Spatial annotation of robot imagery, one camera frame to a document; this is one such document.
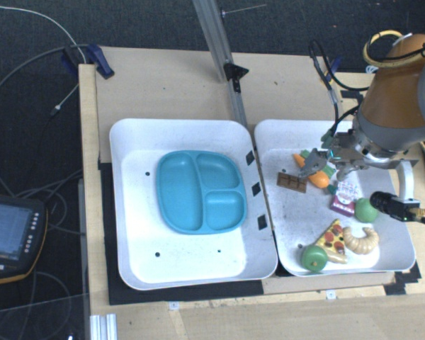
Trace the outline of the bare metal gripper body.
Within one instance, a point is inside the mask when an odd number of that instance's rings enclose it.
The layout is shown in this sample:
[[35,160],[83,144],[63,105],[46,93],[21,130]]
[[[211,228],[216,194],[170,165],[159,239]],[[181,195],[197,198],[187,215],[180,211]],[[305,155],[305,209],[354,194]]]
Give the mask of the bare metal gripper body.
[[365,169],[394,169],[406,152],[420,141],[417,129],[349,129],[325,135],[328,160],[341,171]]

